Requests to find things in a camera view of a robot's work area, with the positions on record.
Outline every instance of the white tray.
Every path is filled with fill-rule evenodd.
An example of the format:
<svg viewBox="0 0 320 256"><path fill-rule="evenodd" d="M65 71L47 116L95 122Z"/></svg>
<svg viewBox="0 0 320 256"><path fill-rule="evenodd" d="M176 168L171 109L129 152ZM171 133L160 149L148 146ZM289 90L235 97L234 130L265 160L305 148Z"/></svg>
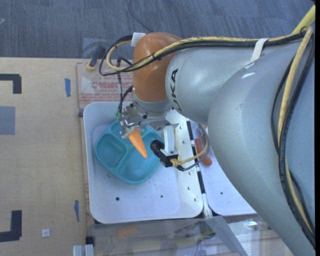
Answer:
<svg viewBox="0 0 320 256"><path fill-rule="evenodd" d="M145 182L128 184L99 163L94 146L101 133L116 119L117 107L116 102L94 102L83 113L92 216L100 223L113 224L199 215L203 201L195 168L182 172L160 165ZM184 117L177 112L171 115L176 115L181 122L179 132L187 135ZM191 146L189 148L188 154L192 155Z"/></svg>

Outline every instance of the toy carrot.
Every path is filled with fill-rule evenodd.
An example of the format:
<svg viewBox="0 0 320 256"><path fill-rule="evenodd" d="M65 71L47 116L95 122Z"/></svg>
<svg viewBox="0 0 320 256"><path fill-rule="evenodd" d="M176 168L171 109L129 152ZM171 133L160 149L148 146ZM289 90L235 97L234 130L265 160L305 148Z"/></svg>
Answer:
<svg viewBox="0 0 320 256"><path fill-rule="evenodd" d="M128 135L129 140L132 142L136 150L145 158L148 158L148 153L146 151L146 147L144 141L142 140L140 131L134 127L133 132Z"/></svg>

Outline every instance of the black cable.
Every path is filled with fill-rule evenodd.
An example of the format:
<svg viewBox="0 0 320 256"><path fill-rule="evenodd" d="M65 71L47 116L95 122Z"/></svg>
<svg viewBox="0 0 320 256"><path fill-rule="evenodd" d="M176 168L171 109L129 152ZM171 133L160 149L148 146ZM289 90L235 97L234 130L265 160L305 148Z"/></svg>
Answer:
<svg viewBox="0 0 320 256"><path fill-rule="evenodd" d="M282 76L282 79L280 81L280 84L277 88L277 91L275 93L275 97L273 100L273 104L272 104L272 109L271 109L271 119L270 119L270 123L271 123L271 132L272 132L272 139L273 139L273 144L275 147L276 152L279 154L279 144L278 144L278 137L277 137L277 133L276 133L276 127L275 127L275 121L274 121L274 116L275 116L275 109L276 109L276 104L279 98L279 94L281 92L281 89L283 88L285 81L287 80L290 68L291 68L291 64L293 62L294 58L292 58L292 60L290 61L290 63L288 64L288 66L286 67L286 70Z"/></svg>
<svg viewBox="0 0 320 256"><path fill-rule="evenodd" d="M132 65L132 63L129 61L129 60L127 60L126 58L123 58L123 57L121 57L121 56L119 56L118 57L118 59L116 60L116 66L119 68L120 67L120 64L121 64L121 61L124 61L124 62L126 62L127 64L129 64L129 65ZM122 94L122 81L121 81L121 75L120 75L120 73L117 73L117 77L118 77L118 82L119 82L119 86L120 86L120 102L119 102L119 106L118 106L118 111L119 111L119 113L121 113L122 112L122 103L123 103L123 101L124 101L124 99L125 99L125 97L127 96L127 94L129 93L129 89L130 89L130 92L132 91L132 85L126 90L126 92L124 93L124 95Z"/></svg>
<svg viewBox="0 0 320 256"><path fill-rule="evenodd" d="M299 95L301 93L301 90L304 86L305 80L307 78L307 75L309 73L310 67L313 63L313 59L315 56L315 40L312 35L310 38L311 41L311 50L309 52L309 55L307 57L307 61L305 63L305 66L303 68L303 71L300 75L300 78L297 82L297 85L295 87L295 90L293 92L292 98L290 100L290 103L288 105L288 109L284 118L282 130L281 130L281 135L279 138L279 175L280 175L280 182L281 186L285 195L285 198L288 202L288 205L292 211L292 214L294 215L296 221L299 223L303 233L305 234L306 238L309 240L313 248L316 248L316 241L315 241L315 233L312 235L311 232L309 231L307 225L303 221L302 217L299 214L298 208L296 204L294 203L294 200L292 198L292 195L289 191L289 177L286 175L286 141L287 141L287 135L289 131L289 126L290 126L290 121L292 119L293 113L295 106L298 102ZM310 222L309 225L311 226L311 229L314 230L314 227L312 223Z"/></svg>
<svg viewBox="0 0 320 256"><path fill-rule="evenodd" d="M123 94L123 96L121 97L120 99L120 102L119 102L119 106L118 106L118 109L119 109L119 112L121 113L122 112L122 104L126 98L126 96L128 95L128 93L131 93L132 92L132 88L133 86L131 85Z"/></svg>
<svg viewBox="0 0 320 256"><path fill-rule="evenodd" d="M283 44L286 44L286 43L289 43L291 41L295 41L295 40L298 40L298 39L301 39L304 35L305 35L305 31L301 31L300 33L298 34L294 34L294 35L291 35L291 36L288 36L286 38L281 38L279 40L276 40L276 41L266 41L264 43L264 47L268 47L268 46L276 46L276 45L283 45ZM117 42L115 42L110 48L109 50L116 44L120 43L120 42L123 42L124 40L121 40L119 39ZM144 65L141 65L141 66L138 66L136 68L134 68L136 65L138 65L140 62L142 62L144 59L146 58L149 58L150 56L153 56L153 54L150 54L148 56L146 56L145 58L143 59L140 59L139 61L133 63L132 65L124 68L123 70L121 71L115 71L115 72L112 72L112 73L104 73L102 74L100 72L101 75L103 76L110 76L110 75L116 75L117 73L121 73L121 72L132 72L132 71L135 71L135 70L138 70L138 69L141 69L143 68L144 66L156 61L156 60L161 60L161 58L163 58L164 56L166 55L169 55L173 52L176 52L176 51L179 51L179 50L183 50L183 49L188 49L188 48L195 48L195 47L254 47L256 45L256 41L228 41L228 42L225 42L225 41L197 41L197 42L189 42L189 43L184 43L182 45L178 45L176 47L173 47L172 49L166 51L166 52L163 52L162 54L160 54L159 56L157 57L154 57L152 60L150 60L149 62L145 63ZM105 56L103 59L106 58L109 50L105 53Z"/></svg>
<svg viewBox="0 0 320 256"><path fill-rule="evenodd" d="M287 68L286 68L286 70L284 72L284 75L283 75L283 77L281 79L281 82L280 82L280 84L279 84L279 86L277 88L277 91L276 91L276 94L275 94L275 97L274 97L274 101L273 101L273 104L272 104L272 110L271 110L270 123L271 123L272 139L273 139L274 148L275 148L275 150L276 150L278 155L279 155L279 145L278 145L278 138L277 138L277 133L276 133L276 126L275 126L275 123L274 123L275 108L276 108L277 100L279 98L280 91L283 88L283 85L285 84L285 81L286 81L287 76L289 74L292 62L293 62L293 58L292 58L291 62L288 64L288 66L287 66ZM294 175L291 173L291 171L290 171L290 175L292 177L292 181L293 181L293 183L295 185L295 188L296 188L296 190L298 192L299 201L301 202L302 208L303 208L303 210L305 212L305 215L307 216L308 222L311 223L311 218L309 216L309 213L308 213L308 210L307 210L307 207L306 207L305 198L304 198L302 190L301 190L301 188L299 186L299 183L296 180L296 178L294 177Z"/></svg>
<svg viewBox="0 0 320 256"><path fill-rule="evenodd" d="M130 35L125 35L123 37L121 37L120 39L118 39L117 41L115 41L109 48L108 50L105 51L104 55L103 55L103 58L100 62L100 65L99 65L99 73L100 75L102 76L105 76L105 74L102 73L102 65L104 63L104 59L107 57L108 55L108 52L111 50L112 47L114 47L115 45L121 43L121 42L124 42L124 41L128 41L128 40L132 40L132 34ZM118 72L113 72L113 73L107 73L108 75L116 75Z"/></svg>
<svg viewBox="0 0 320 256"><path fill-rule="evenodd" d="M141 20L139 20L139 18L135 15L134 11L132 10L132 4L131 4L132 0L129 0L128 2L128 10L130 12L130 14L133 16L133 18L140 23L140 25L142 25L143 27L145 27L147 30L149 30L150 32L154 32L151 28L149 28L147 25L145 25Z"/></svg>

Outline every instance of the orange object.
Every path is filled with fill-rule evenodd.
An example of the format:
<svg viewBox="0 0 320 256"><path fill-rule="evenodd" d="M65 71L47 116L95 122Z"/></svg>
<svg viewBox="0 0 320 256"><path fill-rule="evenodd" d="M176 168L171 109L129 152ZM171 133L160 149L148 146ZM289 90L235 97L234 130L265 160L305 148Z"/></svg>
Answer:
<svg viewBox="0 0 320 256"><path fill-rule="evenodd" d="M201 145L201 140L199 138L196 138L194 140L195 143L195 148L197 152L201 152L203 150L202 145ZM210 166L212 165L212 160L206 156L203 160L202 163L204 163L206 166Z"/></svg>
<svg viewBox="0 0 320 256"><path fill-rule="evenodd" d="M145 158L148 158L148 153L146 151L145 143L142 140L140 131L134 127L133 132L128 135L129 140L132 142L136 150Z"/></svg>
<svg viewBox="0 0 320 256"><path fill-rule="evenodd" d="M169 33L149 33L137 42L134 48L133 63L180 40L180 37ZM133 91L141 101L150 103L168 99L165 87L166 71L175 54L175 52L172 52L161 58L161 60L156 60L133 71Z"/></svg>
<svg viewBox="0 0 320 256"><path fill-rule="evenodd" d="M139 228L137 226L122 226L116 232L116 236L123 240L135 234Z"/></svg>

